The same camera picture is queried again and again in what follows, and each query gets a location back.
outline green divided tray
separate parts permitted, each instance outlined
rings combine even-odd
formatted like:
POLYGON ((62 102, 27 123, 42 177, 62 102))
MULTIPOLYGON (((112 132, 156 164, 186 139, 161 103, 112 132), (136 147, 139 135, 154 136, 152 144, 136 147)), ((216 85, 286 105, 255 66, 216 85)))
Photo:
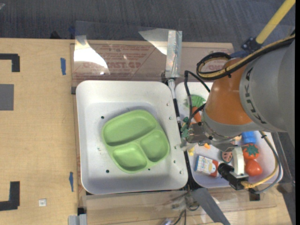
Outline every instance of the green divided tray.
POLYGON ((127 173, 150 168, 170 152, 165 132, 146 110, 134 110, 109 120, 101 136, 115 164, 127 173))

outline yellow bar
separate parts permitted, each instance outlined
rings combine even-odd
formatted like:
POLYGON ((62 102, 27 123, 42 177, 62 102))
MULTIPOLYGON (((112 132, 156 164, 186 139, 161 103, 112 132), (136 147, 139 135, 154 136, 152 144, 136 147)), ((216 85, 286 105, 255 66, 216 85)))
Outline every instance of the yellow bar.
POLYGON ((280 21, 284 18, 284 16, 288 13, 288 11, 295 4, 296 0, 285 0, 281 7, 277 10, 277 12, 273 15, 268 24, 263 28, 261 33, 256 37, 256 42, 259 44, 263 44, 270 33, 276 28, 276 26, 280 23, 280 21))

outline wooden table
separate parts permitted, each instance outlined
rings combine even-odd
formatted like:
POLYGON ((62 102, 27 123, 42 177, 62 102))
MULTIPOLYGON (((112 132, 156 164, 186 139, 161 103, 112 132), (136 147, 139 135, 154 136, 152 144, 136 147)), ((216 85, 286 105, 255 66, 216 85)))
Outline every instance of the wooden table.
MULTIPOLYGON (((11 71, 10 60, 0 60, 0 84, 14 85, 13 111, 0 111, 0 202, 8 201, 10 182, 20 182, 20 205, 17 210, 0 211, 0 224, 63 225, 68 224, 69 215, 77 214, 75 118, 70 92, 72 43, 0 38, 0 53, 20 56, 20 72, 11 71), (61 58, 66 60, 65 75, 61 58), (46 206, 39 206, 40 199, 46 199, 46 206)), ((222 191, 211 192, 222 200, 222 191)), ((262 205, 252 203, 244 210, 232 211, 239 207, 239 200, 233 199, 237 202, 233 204, 228 198, 224 198, 228 202, 220 202, 220 207, 232 224, 291 224, 282 195, 276 189, 270 194, 270 206, 266 204, 269 200, 264 200, 265 208, 259 210, 256 208, 262 205)), ((117 216, 123 225, 158 225, 163 221, 122 223, 122 213, 117 216)), ((89 224, 104 224, 96 218, 91 212, 89 224)), ((205 223, 212 220, 203 211, 188 214, 187 224, 205 223)))

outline red tomato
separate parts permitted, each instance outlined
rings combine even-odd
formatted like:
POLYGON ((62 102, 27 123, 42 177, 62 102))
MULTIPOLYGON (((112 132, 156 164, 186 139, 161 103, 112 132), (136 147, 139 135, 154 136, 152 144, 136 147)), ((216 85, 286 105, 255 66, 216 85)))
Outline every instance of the red tomato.
POLYGON ((243 148, 243 155, 245 159, 257 159, 259 156, 258 147, 254 143, 248 143, 246 147, 243 148))
POLYGON ((258 162, 256 162, 255 160, 249 160, 246 163, 245 166, 245 172, 249 175, 249 176, 257 176, 262 174, 263 169, 262 167, 259 165, 258 162))

